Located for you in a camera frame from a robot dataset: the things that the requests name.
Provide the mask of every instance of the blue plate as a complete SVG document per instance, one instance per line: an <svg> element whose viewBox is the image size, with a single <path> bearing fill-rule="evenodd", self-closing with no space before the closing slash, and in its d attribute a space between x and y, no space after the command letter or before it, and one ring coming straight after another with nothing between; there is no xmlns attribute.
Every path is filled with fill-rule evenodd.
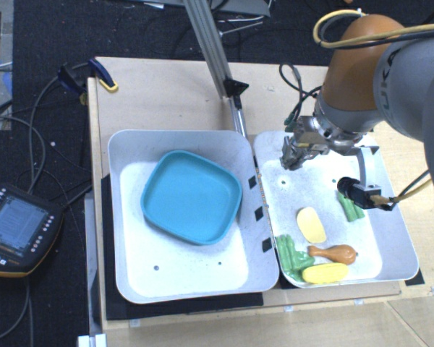
<svg viewBox="0 0 434 347"><path fill-rule="evenodd" d="M194 244L214 244L230 229L242 187L236 176L199 155L176 150L158 162L145 185L147 220Z"/></svg>

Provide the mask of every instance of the wooden table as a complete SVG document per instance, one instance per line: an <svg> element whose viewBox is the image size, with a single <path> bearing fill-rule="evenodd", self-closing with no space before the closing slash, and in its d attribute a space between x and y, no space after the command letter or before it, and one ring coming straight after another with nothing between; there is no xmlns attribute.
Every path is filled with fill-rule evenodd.
<svg viewBox="0 0 434 347"><path fill-rule="evenodd" d="M118 82L108 93L88 80L93 194L101 305L108 346L434 346L434 188L400 204L420 260L424 284L368 283L263 293L263 307L151 317L106 319L101 179L109 174L107 144L122 129L233 129L229 105L218 98L205 62L98 58ZM248 139L283 129L298 94L278 65L230 64L242 95ZM298 66L304 89L323 83L326 67ZM302 114L311 114L313 100ZM379 124L373 138L400 192L427 166L420 142Z"/></svg>

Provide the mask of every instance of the display screen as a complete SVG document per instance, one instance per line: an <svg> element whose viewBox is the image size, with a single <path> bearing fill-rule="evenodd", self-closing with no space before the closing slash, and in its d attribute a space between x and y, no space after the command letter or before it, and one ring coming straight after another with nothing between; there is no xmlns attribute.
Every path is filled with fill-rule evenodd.
<svg viewBox="0 0 434 347"><path fill-rule="evenodd" d="M0 207L0 243L16 249L18 255L32 239L48 212L19 198L8 196Z"/></svg>

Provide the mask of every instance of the table top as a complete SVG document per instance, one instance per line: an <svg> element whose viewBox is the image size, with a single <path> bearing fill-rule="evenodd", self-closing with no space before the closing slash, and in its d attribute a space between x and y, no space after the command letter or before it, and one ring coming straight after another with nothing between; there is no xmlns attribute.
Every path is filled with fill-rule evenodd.
<svg viewBox="0 0 434 347"><path fill-rule="evenodd" d="M138 333L129 328L128 321L106 320L103 309L105 304L103 300L104 267L100 193L101 178L109 173L107 153L109 138L115 132L123 129L233 129L233 123L229 104L227 100L218 97L205 62L106 57L98 58L98 60L119 84L119 90L116 93L108 93L97 84L95 79L91 78L88 81L93 192L97 225L98 268L100 270L101 322L103 330L108 333L109 343L113 343L114 346L116 340L122 340L125 343L124 346L130 343L133 346L135 341L138 341ZM327 72L326 67L298 66L297 68L302 75L303 88L307 90L321 85ZM234 79L250 85L242 94L248 139L253 141L257 134L264 131L283 129L283 121L297 102L298 93L283 82L278 73L278 65L230 63L230 69ZM302 114L309 115L312 110L313 100L307 100ZM394 191L401 191L410 181L427 169L422 143L404 137L385 123L377 125L373 138L380 146ZM415 340L421 343L422 339L425 340L421 335L425 333L427 334L426 340L434 341L434 332L429 333L427 326L427 323L433 322L433 319L428 317L422 320L411 312L412 307L415 307L415 302L419 302L417 305L420 308L427 308L429 314L434 316L434 188L431 186L423 190L414 198L399 203L399 206L420 261L424 284L407 286L404 282L391 281L295 290L284 290L276 286L264 292L264 307L262 308L144 319L141 320L143 327L140 328L139 333L142 338L147 338L151 343L157 342L158 345L168 346L166 336L159 340L154 333L162 325L173 325L173 328L168 330L177 332L186 330L190 321L200 323L206 329L206 323L212 322L215 326L218 320L219 325L225 328L228 327L225 320L241 316L237 320L239 320L241 329L244 330L250 325L257 328L260 322L258 317L263 314L264 320L271 325L272 329L289 335L292 332L287 331L286 324L295 325L300 321L297 317L287 317L286 312L280 312L292 310L292 307L295 310L304 311L305 318L302 320L309 320L313 330L315 325L318 326L315 321L318 317L318 309L334 305L331 312L346 312L347 319L354 325L357 323L357 318L360 320L362 312L364 312L363 315L367 314L369 321L365 324L369 327L371 334L374 333L373 328L375 328L373 323L380 322L383 315L387 315L386 317L391 320L386 326L390 328L389 338L393 335L391 326L394 322L400 323L397 328L400 330L401 318L404 318L405 323L409 323L409 320L413 318L412 327L421 331L417 333L416 338L414 333L410 333L411 336L407 335L408 328L401 329L402 346L412 346ZM354 305L361 303L366 303L368 308L367 311L361 309L357 315L358 310ZM312 341L310 338L313 338L314 334L312 331L312 335L306 335L305 340ZM234 334L229 333L226 338L230 338L231 335L235 340L244 339L244 333L240 335L237 330L234 330ZM409 342L407 337L412 340L412 343L404 344ZM207 337L196 335L188 341L188 345L196 343L195 345L199 346L199 341L203 341L202 338ZM262 340L263 338L260 344L253 343L253 345L263 345Z"/></svg>

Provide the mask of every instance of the black floor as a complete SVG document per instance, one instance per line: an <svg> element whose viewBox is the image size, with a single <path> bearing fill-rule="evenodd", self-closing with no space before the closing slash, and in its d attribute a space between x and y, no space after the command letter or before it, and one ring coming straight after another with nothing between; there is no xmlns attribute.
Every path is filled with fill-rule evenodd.
<svg viewBox="0 0 434 347"><path fill-rule="evenodd" d="M337 9L361 8L384 14L404 26L434 22L434 0L275 0L271 18L263 25L224 36L229 61L327 66L332 52L315 45L313 25ZM218 13L225 20L235 14ZM61 65L72 67L94 56L203 60L180 7L164 10L134 1L14 0L13 116L29 121L32 107ZM246 23L219 23L230 30ZM346 27L332 27L331 40ZM90 72L75 70L83 85ZM164 79L168 85L170 79ZM46 164L34 194L65 205L90 184L90 143L87 108L77 94L58 84L41 99L34 127L46 141ZM0 132L0 183L22 189L30 184L30 157L24 125ZM34 159L41 147L34 137ZM63 231L43 264L30 276L35 346L76 346L77 336L88 333L85 277L83 199L66 211ZM25 300L23 280L0 278L0 333L20 315ZM0 346L29 346L30 318Z"/></svg>

